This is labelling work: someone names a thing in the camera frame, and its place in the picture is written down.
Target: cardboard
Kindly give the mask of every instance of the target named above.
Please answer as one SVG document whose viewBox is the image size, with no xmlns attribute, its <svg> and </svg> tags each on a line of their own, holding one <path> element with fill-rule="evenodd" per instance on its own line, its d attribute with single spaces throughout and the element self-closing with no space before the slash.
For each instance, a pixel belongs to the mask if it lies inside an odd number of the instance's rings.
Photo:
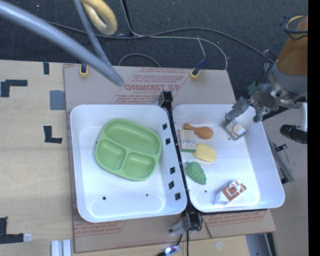
<svg viewBox="0 0 320 256">
<path fill-rule="evenodd" d="M 92 68 L 87 76 L 79 74 L 79 65 L 64 66 L 64 85 L 69 146 L 69 165 L 73 209 L 75 252 L 89 252 L 145 245 L 175 244 L 179 239 L 169 235 L 168 227 L 181 215 L 90 223 L 83 220 L 76 203 L 70 112 L 82 104 L 157 104 L 161 91 L 171 91 L 172 108 L 181 104 L 234 104 L 235 97 L 225 70 L 202 70 L 196 79 L 189 69 L 123 67 L 115 70 L 125 81 L 117 87 Z M 201 231 L 190 234 L 190 240 L 203 240 L 272 232 L 275 226 L 269 210 L 219 213 L 203 216 Z"/>
</svg>

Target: black fabric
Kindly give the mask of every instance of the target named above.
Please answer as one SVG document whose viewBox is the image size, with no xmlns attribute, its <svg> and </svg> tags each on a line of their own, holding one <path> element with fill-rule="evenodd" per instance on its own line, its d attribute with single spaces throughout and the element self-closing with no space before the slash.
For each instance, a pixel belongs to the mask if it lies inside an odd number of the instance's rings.
<svg viewBox="0 0 320 256">
<path fill-rule="evenodd" d="M 7 0 L 7 2 L 46 21 L 83 30 L 73 0 Z M 132 35 L 121 0 L 106 2 L 114 11 L 118 21 L 118 30 L 114 36 Z M 282 18 L 294 13 L 307 13 L 309 4 L 307 0 L 126 0 L 125 3 L 132 29 L 140 35 L 187 27 L 217 31 L 182 30 L 163 36 L 199 37 L 218 45 L 227 56 L 227 71 L 237 99 L 240 96 L 248 96 L 247 87 L 258 78 L 263 57 L 228 36 L 250 45 L 260 53 L 269 49 L 278 56 L 288 38 L 280 26 Z M 2 17 L 0 17 L 0 27 L 2 60 L 80 63 L 58 46 Z M 87 35 L 64 28 L 59 29 L 94 52 Z M 164 68 L 192 69 L 204 58 L 197 40 L 173 38 L 123 40 L 119 37 L 98 38 L 106 56 L 115 66 L 124 56 L 134 53 L 150 56 Z M 224 69 L 226 62 L 219 49 L 207 42 L 202 42 L 202 46 L 207 60 L 204 68 Z M 126 58 L 121 65 L 156 67 L 150 59 L 141 56 Z"/>
</svg>

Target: green divided plate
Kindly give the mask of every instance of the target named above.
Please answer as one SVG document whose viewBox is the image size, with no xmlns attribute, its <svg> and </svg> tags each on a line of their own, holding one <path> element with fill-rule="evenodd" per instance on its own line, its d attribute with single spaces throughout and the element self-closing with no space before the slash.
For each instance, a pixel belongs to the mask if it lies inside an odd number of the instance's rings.
<svg viewBox="0 0 320 256">
<path fill-rule="evenodd" d="M 113 119 L 102 129 L 95 159 L 110 173 L 143 181 L 154 173 L 161 150 L 161 140 L 154 131 L 124 119 Z"/>
</svg>

